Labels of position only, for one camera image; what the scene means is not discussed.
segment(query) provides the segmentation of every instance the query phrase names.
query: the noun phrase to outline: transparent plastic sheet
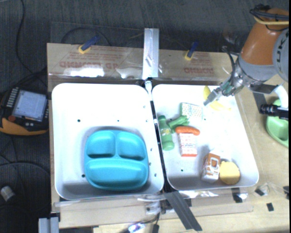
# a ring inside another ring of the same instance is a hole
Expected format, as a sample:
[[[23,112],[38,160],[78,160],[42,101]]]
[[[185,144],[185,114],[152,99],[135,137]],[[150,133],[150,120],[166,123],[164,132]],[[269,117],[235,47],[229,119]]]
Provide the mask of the transparent plastic sheet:
[[[122,36],[128,36],[133,39],[133,41],[136,41],[133,44],[122,44],[120,47],[110,47],[107,44],[105,46],[92,46],[89,53],[91,53],[91,51],[93,52],[88,56],[92,56],[91,58],[95,58],[93,56],[101,56],[99,59],[92,60],[98,60],[100,63],[99,65],[93,65],[94,62],[92,62],[88,66],[86,61],[82,61],[84,56],[78,53],[78,47],[88,39],[88,37],[79,41],[78,44],[75,44],[76,41],[73,42],[74,44],[69,44],[66,40],[66,42],[62,44],[48,44],[49,91],[52,91],[58,83],[75,82],[76,80],[80,83],[87,83],[92,82],[94,77],[96,77],[95,82],[109,82],[112,80],[130,83],[140,81],[143,67],[143,31],[131,29],[119,30],[122,30]],[[219,84],[229,76],[231,66],[226,54],[217,52],[195,52],[192,61],[188,62],[184,59],[185,52],[185,50],[160,49],[158,80],[163,82],[192,81]],[[63,68],[64,72],[67,68],[70,68],[70,70],[68,72],[66,71],[66,73],[58,72],[57,69],[60,68]],[[263,162],[265,157],[261,152],[261,146],[256,140],[260,132],[257,133],[255,130],[259,129],[259,131],[263,132],[260,134],[260,137],[267,137],[268,135],[263,128],[263,116],[258,114],[257,118],[257,113],[255,111],[248,111],[249,106],[252,107],[255,103],[252,94],[244,88],[244,90],[236,96],[236,100],[259,168],[259,181],[253,187],[241,188],[236,191],[231,189],[180,191],[184,199],[190,199],[192,203],[190,208],[195,216],[250,212],[253,210],[250,196],[261,196],[261,194],[257,193],[257,189],[263,191],[263,196],[267,196],[270,189],[277,191],[277,193],[281,195],[286,194],[286,191],[282,190],[281,187],[289,185],[289,172],[287,174],[287,167],[284,166],[285,178],[280,183],[278,183],[277,180],[272,180],[273,176],[268,174],[268,170],[265,170],[265,168],[270,168],[270,163],[265,165]],[[129,215],[125,218],[129,218],[130,221],[146,220],[151,218],[152,215],[156,214],[158,211],[161,212],[161,207],[157,208],[156,202],[165,200],[158,194],[153,196],[64,201],[56,194],[53,185],[54,181],[52,181],[52,210],[54,212],[64,212],[70,215],[70,217],[74,217],[73,215],[82,216],[84,213],[95,212],[96,214],[102,212],[102,217],[99,216],[97,220],[95,219],[94,221],[93,219],[89,220],[94,224],[96,221],[98,224],[122,223],[123,217],[120,219],[120,214],[125,214],[125,212],[128,213],[125,215]],[[155,204],[154,209],[150,209],[149,213],[149,208],[153,206],[153,203]],[[108,218],[108,213],[113,213],[114,211],[118,212],[118,217]],[[162,216],[163,219],[177,217],[177,214],[172,209],[167,210]],[[85,219],[85,221],[80,222],[80,224],[87,225],[89,221]],[[69,223],[67,223],[67,221],[62,222],[62,227],[69,227]]]

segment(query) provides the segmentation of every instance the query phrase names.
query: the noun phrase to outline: orange sausage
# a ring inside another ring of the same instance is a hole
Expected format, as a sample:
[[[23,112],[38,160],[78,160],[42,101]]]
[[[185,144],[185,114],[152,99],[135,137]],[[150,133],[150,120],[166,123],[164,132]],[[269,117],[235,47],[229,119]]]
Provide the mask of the orange sausage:
[[[177,126],[175,128],[176,133],[192,133],[194,135],[199,135],[200,130],[191,126]]]

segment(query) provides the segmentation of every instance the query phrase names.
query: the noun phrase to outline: screen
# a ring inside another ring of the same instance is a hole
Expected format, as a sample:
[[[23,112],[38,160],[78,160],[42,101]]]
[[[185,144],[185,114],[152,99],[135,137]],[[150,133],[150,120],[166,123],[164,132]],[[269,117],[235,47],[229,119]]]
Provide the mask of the screen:
[[[46,104],[46,95],[20,90],[13,115],[16,117],[27,117],[41,122],[43,120]]]

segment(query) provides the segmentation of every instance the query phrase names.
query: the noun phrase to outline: chocolate milk carton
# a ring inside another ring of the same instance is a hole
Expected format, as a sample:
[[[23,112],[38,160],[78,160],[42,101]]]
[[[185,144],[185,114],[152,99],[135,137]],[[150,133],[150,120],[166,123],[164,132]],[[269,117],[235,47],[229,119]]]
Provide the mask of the chocolate milk carton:
[[[201,179],[210,183],[219,179],[220,156],[208,153],[204,157]]]

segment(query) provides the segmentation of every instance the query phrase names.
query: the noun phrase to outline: yellow bun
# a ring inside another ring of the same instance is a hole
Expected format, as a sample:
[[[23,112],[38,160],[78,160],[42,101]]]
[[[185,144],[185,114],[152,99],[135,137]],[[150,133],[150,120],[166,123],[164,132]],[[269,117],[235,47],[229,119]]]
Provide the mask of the yellow bun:
[[[220,163],[219,178],[225,184],[236,184],[240,179],[241,173],[235,163],[222,161]]]

